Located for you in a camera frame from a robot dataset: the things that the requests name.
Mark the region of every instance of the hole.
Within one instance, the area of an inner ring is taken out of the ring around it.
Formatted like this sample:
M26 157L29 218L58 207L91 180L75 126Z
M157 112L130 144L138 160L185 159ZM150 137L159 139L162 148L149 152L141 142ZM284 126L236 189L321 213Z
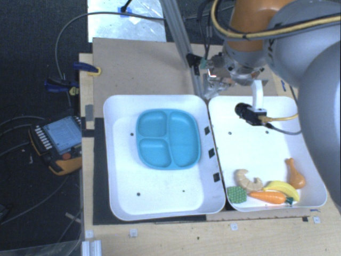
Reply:
M209 128L206 127L206 128L205 128L205 135L208 135L208 134L209 134Z
M218 182L218 181L220 180L220 175L219 175L219 173L213 174L213 180L214 180L214 182Z
M210 151L208 151L209 158L213 157L215 155L214 148L212 148Z

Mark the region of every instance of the blue divided plate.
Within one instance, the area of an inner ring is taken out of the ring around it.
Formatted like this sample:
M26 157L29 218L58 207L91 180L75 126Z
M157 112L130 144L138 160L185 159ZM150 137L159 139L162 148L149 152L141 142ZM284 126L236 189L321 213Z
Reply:
M154 169L187 169L200 158L197 122L181 110L143 112L137 119L136 142L141 161Z

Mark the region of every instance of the orange device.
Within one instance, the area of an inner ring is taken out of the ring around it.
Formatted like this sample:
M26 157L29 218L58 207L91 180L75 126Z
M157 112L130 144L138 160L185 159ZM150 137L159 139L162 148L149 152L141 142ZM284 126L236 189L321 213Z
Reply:
M80 119L72 109L33 124L31 144L44 164L56 175L71 173L82 166Z

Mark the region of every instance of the wire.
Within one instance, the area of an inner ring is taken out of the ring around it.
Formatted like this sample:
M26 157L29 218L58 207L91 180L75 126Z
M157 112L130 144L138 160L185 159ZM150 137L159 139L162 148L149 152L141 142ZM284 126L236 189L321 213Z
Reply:
M266 29L255 33L243 33L241 31L237 31L231 27L228 31L220 26L217 21L217 9L221 0L214 0L211 8L211 18L212 23L215 28L221 33L224 37L227 37L230 41L245 41L245 40L256 40L256 39L268 39L268 38L279 38L292 34L302 33L307 30L317 29L317 27L326 27L333 26L336 23L341 21L341 15L331 14L324 17L319 17L315 19L310 19L302 22L295 22L285 26L277 27L274 29Z
M63 231L62 235L59 237L57 243L60 243L60 241L62 241L63 237L65 236L66 232L69 230L69 228L71 227L71 225L76 221L77 217L80 215L80 213L82 212L83 208L81 208L79 210L79 212L77 212L77 214L73 217L73 219L71 220L71 222L68 224L68 226L66 227L66 229Z
M17 145L17 146L14 146L13 148L11 148L11 149L9 149L9 150L7 150L7 151L2 152L2 153L0 154L0 157L4 156L4 155L6 155L6 154L8 154L8 153L10 153L10 152L12 152L12 151L18 150L19 148L21 148L21 147L23 147L23 146L26 146L26 145L29 145L29 144L30 144L30 142L24 142L24 143L22 143L22 144L19 144L19 145Z
M302 130L300 130L300 131L298 131L298 132L288 132L288 131L284 131L284 130L282 130L282 129L279 129L279 128L273 126L273 125L270 124L270 123L266 123L264 126L267 127L267 128L269 128L269 129L275 130L275 131L277 131L277 132L283 133L283 134L298 135L298 134L301 134L301 133L302 133Z
M290 86L290 91L291 91L291 93L292 93L292 95L293 95L293 98L294 98L294 101L295 101L296 105L298 105L297 98L296 98L296 94L295 94L294 89L293 89L292 86Z
M219 9L218 12L223 12L223 11L229 10L229 9L231 9L231 8L233 8L233 7L234 7L234 5L228 6L228 7L224 7L224 8L222 8L222 9ZM203 11L202 17L207 17L207 16L209 16L209 13L210 13L210 12L211 12L211 10L205 10L205 11ZM185 17L183 20L184 20L184 21L189 21L189 20L194 20L194 19L197 19L197 18L198 18L198 16L195 15L195 14L193 14L193 15L190 15L190 16L188 16L188 17Z
M64 179L64 181L62 182L62 184L60 184L59 187L58 187L53 193L51 193L49 196L47 196L44 200L40 201L38 204L34 205L33 207L29 208L28 210L25 210L24 212L19 213L18 215L14 216L14 217L12 217L12 218L9 218L9 219L7 219L7 220L5 220L5 221L3 221L3 222L0 224L0 226L6 224L6 223L8 223L8 222L13 221L14 219L17 219L17 218L23 216L24 214L26 214L26 213L28 213L28 212L34 210L35 208L37 208L37 207L39 207L40 205L42 205L43 203L45 203L47 200L49 200L52 196L54 196L54 195L55 195L55 194L64 186L64 184L66 183L66 181L67 181L68 179L69 179L69 176L66 176L65 179Z
M43 117L37 117L37 116L19 116L19 117L14 117L12 119L8 119L8 120L0 123L0 127L7 124L8 122L16 121L17 119L23 119L23 118L44 119Z
M96 15L96 14L112 14L112 15L125 15L125 16L130 16L130 17L136 17L136 18L141 18L141 19L147 19L147 20L153 20L153 21L164 21L164 18L157 18L157 17L149 17L149 16L143 16L139 14L134 14L134 13L128 13L128 12L110 12L110 11L99 11L99 12L89 12L89 13L84 13L79 16L74 17L71 19L59 32L57 40L55 42L55 48L54 48L54 58L58 70L58 74L61 79L65 79L65 77L62 75L62 72L60 70L59 62L58 62L58 44L60 37L64 33L64 31L68 28L69 25L71 25L73 22L79 20L80 18L87 17L89 15Z
M5 135L5 134L7 134L7 133L9 133L11 131L14 131L16 129L23 128L23 127L30 127L30 126L31 126L31 124L22 124L22 125L18 125L18 126L12 127L10 129L7 129L6 131L0 133L0 137L2 137L3 135Z
M267 117L267 116L258 116L258 119L262 121L262 123L267 123L267 122L282 122L282 121L289 121L291 119L297 118L298 113L294 114L293 116L290 117Z
M66 256L70 256L73 253L73 251L79 247L81 242L82 240L79 237L79 239L77 240L77 243L70 249L70 251L66 254Z
M209 36L209 32L206 31L206 34L204 35L204 32L202 30L202 14L204 12L205 7L211 3L214 0L204 0L198 7L198 13L197 13L197 23L199 24L199 31L200 31L200 36L204 42L204 48L205 48L205 55L204 58L207 59L208 56L208 51L209 51L209 43L210 42L210 36ZM208 18L208 22L207 22L207 30L209 30L209 20L210 17Z

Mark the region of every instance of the metal pole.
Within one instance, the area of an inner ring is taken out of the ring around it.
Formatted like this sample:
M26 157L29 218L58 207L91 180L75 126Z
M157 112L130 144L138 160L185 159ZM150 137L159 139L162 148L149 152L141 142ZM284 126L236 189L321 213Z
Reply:
M192 47L183 23L176 0L160 0L167 24L185 68L189 68L186 56L192 54ZM199 75L195 75L191 67L191 78L195 95L202 98L202 86Z

